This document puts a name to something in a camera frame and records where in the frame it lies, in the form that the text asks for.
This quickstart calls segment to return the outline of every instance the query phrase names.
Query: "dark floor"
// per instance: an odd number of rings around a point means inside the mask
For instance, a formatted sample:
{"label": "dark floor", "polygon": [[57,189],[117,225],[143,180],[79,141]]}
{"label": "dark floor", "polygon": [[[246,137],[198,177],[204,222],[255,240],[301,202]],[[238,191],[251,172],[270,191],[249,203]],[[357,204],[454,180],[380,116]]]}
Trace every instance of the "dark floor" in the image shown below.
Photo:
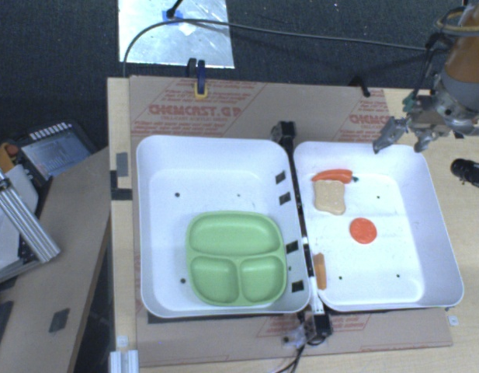
{"label": "dark floor", "polygon": [[[433,31],[433,21],[461,4],[461,0],[226,2],[229,20],[235,23],[420,47]],[[360,75],[368,86],[411,88],[422,59],[417,51],[244,30],[232,30],[231,42],[236,69],[209,70],[208,77],[347,85]],[[437,57],[436,65],[442,60]],[[128,72],[184,74],[183,68],[151,65],[129,65]],[[117,0],[0,0],[0,141],[26,127],[67,118],[79,122],[96,146],[106,146],[110,76],[121,76]],[[108,271],[106,261],[78,372],[106,366]]]}

